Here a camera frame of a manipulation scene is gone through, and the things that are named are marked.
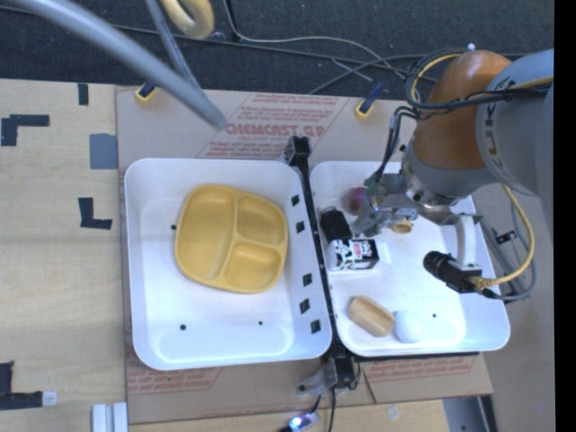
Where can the white carton black red print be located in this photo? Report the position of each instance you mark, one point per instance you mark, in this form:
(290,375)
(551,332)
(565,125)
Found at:
(353,254)

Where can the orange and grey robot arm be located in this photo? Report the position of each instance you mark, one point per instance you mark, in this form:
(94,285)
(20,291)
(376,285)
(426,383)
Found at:
(454,119)

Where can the yellow divided plate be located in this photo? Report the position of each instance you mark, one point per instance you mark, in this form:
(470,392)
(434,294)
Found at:
(216,236)

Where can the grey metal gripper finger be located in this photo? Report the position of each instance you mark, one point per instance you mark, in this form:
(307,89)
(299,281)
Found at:
(383,227)
(362,223)

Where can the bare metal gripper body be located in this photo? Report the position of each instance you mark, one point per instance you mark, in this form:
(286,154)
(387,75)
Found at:
(400,198)

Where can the small tan cup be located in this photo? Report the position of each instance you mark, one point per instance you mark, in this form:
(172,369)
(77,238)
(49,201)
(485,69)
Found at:
(402,227)

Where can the white egg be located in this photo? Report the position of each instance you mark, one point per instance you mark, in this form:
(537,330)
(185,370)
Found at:
(409,326)

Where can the tan bread roll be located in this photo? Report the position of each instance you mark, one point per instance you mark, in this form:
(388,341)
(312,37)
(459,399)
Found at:
(371,317)

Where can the white plastic tray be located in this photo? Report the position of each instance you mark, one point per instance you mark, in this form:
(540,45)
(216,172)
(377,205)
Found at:
(405,286)
(216,331)

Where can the brown cardboard board red print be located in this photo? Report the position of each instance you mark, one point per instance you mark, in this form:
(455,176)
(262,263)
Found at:
(189,128)

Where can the black cylinder on white bracket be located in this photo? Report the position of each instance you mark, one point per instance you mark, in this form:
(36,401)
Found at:
(452,270)

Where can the purple round toy food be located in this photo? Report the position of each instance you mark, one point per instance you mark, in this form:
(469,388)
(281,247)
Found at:
(355,198)

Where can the black can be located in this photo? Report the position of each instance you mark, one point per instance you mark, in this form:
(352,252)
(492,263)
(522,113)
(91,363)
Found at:
(335,225)

